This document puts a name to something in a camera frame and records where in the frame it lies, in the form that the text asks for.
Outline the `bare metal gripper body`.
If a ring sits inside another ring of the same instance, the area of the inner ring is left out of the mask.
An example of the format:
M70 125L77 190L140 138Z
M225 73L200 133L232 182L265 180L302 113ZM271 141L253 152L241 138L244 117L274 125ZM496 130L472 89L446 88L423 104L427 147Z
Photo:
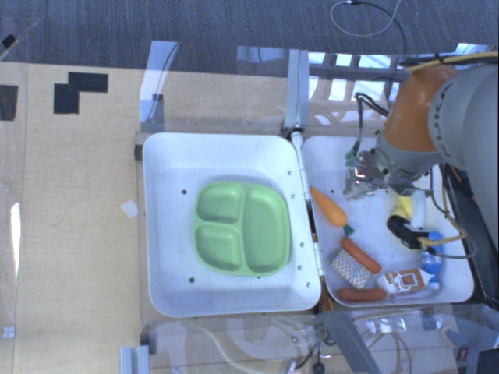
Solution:
M354 160L352 169L353 185L364 189L386 189L388 184L384 174L377 167L375 154L361 151Z

